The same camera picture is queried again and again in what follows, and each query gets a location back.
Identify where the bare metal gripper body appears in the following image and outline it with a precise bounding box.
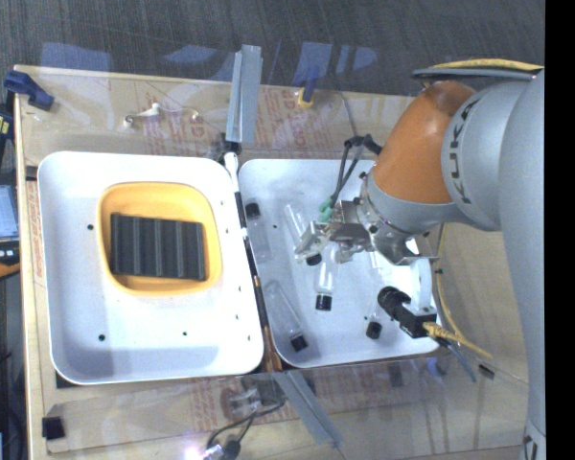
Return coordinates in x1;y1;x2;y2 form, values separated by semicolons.
326;198;422;265

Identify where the clear plastic bottle black cap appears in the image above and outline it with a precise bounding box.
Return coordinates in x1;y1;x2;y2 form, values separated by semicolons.
313;251;339;312
364;304;384;340
244;201;275;264
266;279;310;353
284;203;324;266

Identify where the thin black and white rod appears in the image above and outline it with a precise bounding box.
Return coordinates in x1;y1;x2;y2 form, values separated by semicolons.
223;150;283;373

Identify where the white plastic tray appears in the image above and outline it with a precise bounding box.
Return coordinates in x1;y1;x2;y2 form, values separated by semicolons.
36;149;265;386
237;157;443;370

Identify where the black ribbed rack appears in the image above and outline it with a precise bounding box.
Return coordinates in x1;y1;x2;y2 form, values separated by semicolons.
109;212;208;282

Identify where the yellow bowl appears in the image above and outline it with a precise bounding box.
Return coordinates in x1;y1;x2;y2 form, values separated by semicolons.
97;180;223;297

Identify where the white hook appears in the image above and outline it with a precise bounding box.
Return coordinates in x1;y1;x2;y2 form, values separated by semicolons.
123;102;200;129

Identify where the brown cardboard board red print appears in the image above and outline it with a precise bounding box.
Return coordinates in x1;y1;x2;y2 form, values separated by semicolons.
12;63;531;455

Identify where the black cylinder on white bracket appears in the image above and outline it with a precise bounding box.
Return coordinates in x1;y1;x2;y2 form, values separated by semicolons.
377;256;440;340

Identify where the black block with thin wires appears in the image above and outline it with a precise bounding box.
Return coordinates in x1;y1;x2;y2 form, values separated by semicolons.
229;379;288;414
209;134;243;162

